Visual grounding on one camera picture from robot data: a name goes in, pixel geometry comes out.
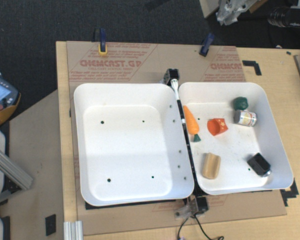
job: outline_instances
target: blue clamp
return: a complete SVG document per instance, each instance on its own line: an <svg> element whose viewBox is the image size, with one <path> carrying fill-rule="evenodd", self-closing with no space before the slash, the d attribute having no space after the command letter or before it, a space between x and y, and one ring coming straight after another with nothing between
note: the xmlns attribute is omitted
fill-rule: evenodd
<svg viewBox="0 0 300 240"><path fill-rule="evenodd" d="M92 42L97 41L96 40L96 34L97 34L97 28L94 29ZM108 48L107 48L107 44L106 44L106 31L105 31L104 28L99 28L99 39L100 39L100 43L98 45L99 54L100 55L107 55Z"/></svg>
<svg viewBox="0 0 300 240"><path fill-rule="evenodd" d="M215 39L215 35L212 33L209 33L207 38L204 40L204 43L201 47L201 50L199 52L200 55L206 57L209 51L209 46L211 45L211 43L214 41Z"/></svg>

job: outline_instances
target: beige sponge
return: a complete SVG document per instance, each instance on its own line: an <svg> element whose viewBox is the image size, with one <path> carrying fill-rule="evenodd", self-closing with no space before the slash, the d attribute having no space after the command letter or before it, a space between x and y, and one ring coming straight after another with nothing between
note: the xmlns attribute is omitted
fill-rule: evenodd
<svg viewBox="0 0 300 240"><path fill-rule="evenodd" d="M206 154L203 162L202 175L207 179L215 179L219 173L220 163L220 156L212 153Z"/></svg>

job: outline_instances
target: wooden table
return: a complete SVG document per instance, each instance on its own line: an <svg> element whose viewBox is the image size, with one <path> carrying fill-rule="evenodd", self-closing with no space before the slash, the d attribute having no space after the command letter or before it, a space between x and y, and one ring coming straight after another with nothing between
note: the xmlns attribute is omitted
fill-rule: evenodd
<svg viewBox="0 0 300 240"><path fill-rule="evenodd" d="M203 225L208 236L224 236L226 240L300 240L300 76L294 55L300 50L237 48L241 60L256 61L262 75L253 67L243 68L247 82L260 85L266 92L283 146L287 153L296 186L297 198L288 200L287 215L209 223ZM59 117L62 159L64 221L78 220L74 175L72 126L69 117L69 81L67 45L56 42ZM178 227L119 232L85 236L85 240L175 240ZM197 225L182 228L186 240L205 239Z"/></svg>

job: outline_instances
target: black wire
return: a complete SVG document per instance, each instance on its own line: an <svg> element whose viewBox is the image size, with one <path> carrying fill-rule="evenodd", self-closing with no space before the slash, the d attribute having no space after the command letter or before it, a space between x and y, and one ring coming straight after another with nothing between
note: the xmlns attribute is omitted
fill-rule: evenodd
<svg viewBox="0 0 300 240"><path fill-rule="evenodd" d="M178 230L177 240L180 240L180 231L181 231L183 225L188 221L189 218L195 218L196 222L198 223L198 225L199 225L199 227L200 227L202 233L205 235L205 237L208 238L208 240L212 240L212 239L206 234L206 232L204 231L204 229L202 228L202 226L201 226L201 224L200 224L200 221L199 221L198 218L197 218L197 214L194 214L194 216L188 217L188 218L186 218L186 219L183 221L183 223L181 224L181 226L180 226L180 228L179 228L179 230ZM224 239L225 239L224 236L220 236L220 237L218 237L217 240L224 240Z"/></svg>

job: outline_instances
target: black carpet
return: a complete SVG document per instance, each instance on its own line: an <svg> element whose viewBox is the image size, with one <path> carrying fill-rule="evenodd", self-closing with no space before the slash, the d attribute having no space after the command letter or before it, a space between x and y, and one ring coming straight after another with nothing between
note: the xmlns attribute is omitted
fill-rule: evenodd
<svg viewBox="0 0 300 240"><path fill-rule="evenodd" d="M199 0L0 0L0 70L21 92L17 116L57 89L56 41L91 41L104 28L108 42L300 49L300 29L269 25L268 12L298 0L269 0L238 22L204 18Z"/></svg>

